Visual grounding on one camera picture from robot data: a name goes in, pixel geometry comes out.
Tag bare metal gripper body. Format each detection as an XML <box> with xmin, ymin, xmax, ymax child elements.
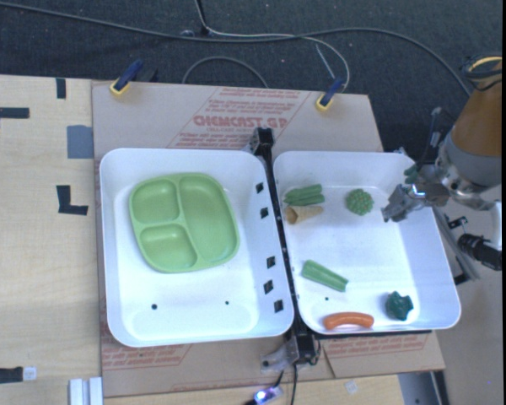
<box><xmin>418</xmin><ymin>169</ymin><xmax>497</xmax><ymax>211</ymax></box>

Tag green grapes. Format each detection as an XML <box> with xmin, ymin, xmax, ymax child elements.
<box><xmin>345</xmin><ymin>187</ymin><xmax>375</xmax><ymax>217</ymax></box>

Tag white plastic tray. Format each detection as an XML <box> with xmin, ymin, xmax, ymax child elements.
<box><xmin>272</xmin><ymin>149</ymin><xmax>462</xmax><ymax>336</ymax></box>
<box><xmin>99</xmin><ymin>147</ymin><xmax>297</xmax><ymax>348</ymax></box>

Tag beige ice cream cone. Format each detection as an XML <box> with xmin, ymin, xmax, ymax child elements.
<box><xmin>284</xmin><ymin>203</ymin><xmax>325</xmax><ymax>226</ymax></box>

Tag green beans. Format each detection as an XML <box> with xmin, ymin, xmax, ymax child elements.
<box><xmin>283</xmin><ymin>183</ymin><xmax>326</xmax><ymax>208</ymax></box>

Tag green celery stick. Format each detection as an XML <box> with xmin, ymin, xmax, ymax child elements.
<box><xmin>300</xmin><ymin>259</ymin><xmax>350</xmax><ymax>294</ymax></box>

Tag dark green broccoli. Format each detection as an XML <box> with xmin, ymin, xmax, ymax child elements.
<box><xmin>384</xmin><ymin>290</ymin><xmax>415</xmax><ymax>322</ymax></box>

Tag thin black rod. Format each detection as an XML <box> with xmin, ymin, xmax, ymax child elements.
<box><xmin>261</xmin><ymin>153</ymin><xmax>303</xmax><ymax>338</ymax></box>

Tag orange sausage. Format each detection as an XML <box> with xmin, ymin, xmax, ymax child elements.
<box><xmin>322</xmin><ymin>311</ymin><xmax>375</xmax><ymax>332</ymax></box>

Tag green divided plate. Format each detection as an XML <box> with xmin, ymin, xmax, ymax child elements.
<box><xmin>128</xmin><ymin>171</ymin><xmax>241</xmax><ymax>274</ymax></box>

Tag brown cardboard board red print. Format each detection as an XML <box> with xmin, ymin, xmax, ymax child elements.
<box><xmin>91</xmin><ymin>80</ymin><xmax>447</xmax><ymax>398</ymax></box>

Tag black cylinder on white bracket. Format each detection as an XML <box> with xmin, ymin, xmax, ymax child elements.
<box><xmin>456</xmin><ymin>199</ymin><xmax>503</xmax><ymax>272</ymax></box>

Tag black block with thin wires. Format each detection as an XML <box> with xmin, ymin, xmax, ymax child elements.
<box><xmin>292</xmin><ymin>332</ymin><xmax>322</xmax><ymax>365</ymax></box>
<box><xmin>250</xmin><ymin>127</ymin><xmax>277</xmax><ymax>157</ymax></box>

